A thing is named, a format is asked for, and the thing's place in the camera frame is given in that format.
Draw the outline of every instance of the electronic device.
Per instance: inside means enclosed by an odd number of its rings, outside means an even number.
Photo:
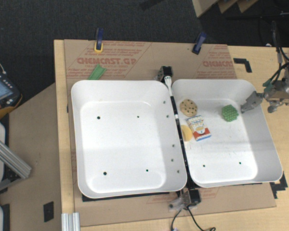
[[[15,109],[22,99],[17,87],[0,72],[0,119]]]

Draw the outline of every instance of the yellow clip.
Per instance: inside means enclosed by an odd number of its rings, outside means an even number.
[[[100,50],[98,50],[98,49],[96,48],[96,45],[97,45],[97,42],[95,42],[95,44],[94,44],[94,51],[95,51],[96,53],[101,53],[101,52],[103,51],[103,43],[102,43],[102,45],[101,45],[101,49],[100,49]]]

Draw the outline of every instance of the green strip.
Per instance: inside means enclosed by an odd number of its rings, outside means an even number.
[[[92,74],[89,76],[89,80],[98,80],[106,71],[106,68],[102,68],[99,64],[96,65]]]

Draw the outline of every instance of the green sponge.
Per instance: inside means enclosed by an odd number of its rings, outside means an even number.
[[[239,116],[236,108],[231,104],[222,108],[222,115],[226,121],[234,121]]]

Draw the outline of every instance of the brown round cookie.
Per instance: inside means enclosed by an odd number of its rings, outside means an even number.
[[[181,112],[188,117],[195,116],[197,109],[198,107],[193,100],[185,99],[180,103]]]

